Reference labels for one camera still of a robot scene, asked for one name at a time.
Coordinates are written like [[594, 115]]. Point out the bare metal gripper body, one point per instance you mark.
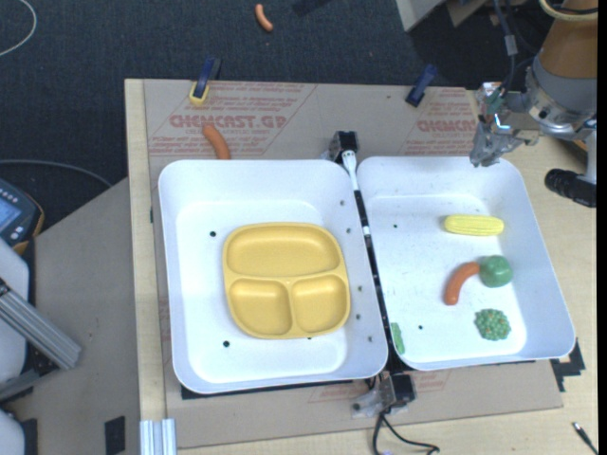
[[531, 123]]

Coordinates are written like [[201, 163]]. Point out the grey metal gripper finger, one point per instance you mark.
[[494, 150], [477, 147]]

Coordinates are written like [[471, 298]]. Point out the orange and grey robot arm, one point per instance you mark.
[[571, 36]]

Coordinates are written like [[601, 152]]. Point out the yellow corn cob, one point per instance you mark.
[[474, 225]]

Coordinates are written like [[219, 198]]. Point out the green bell pepper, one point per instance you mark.
[[496, 271]]

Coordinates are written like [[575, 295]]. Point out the white plastic tray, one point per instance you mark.
[[199, 278], [417, 263]]

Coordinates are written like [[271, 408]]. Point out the thin black and white rod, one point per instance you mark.
[[366, 228]]

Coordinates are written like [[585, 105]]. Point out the orange sausage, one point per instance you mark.
[[263, 18], [218, 142], [456, 283]]

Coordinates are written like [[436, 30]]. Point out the green peas cluster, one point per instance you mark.
[[493, 325]]

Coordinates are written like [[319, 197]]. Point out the brown cardboard board red print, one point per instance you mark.
[[284, 112]]

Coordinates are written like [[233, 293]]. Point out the green pea pod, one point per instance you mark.
[[398, 339]]

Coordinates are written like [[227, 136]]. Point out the yellow divided plate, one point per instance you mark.
[[284, 254]]

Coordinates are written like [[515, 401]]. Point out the black cylinder on white bracket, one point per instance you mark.
[[571, 187]]

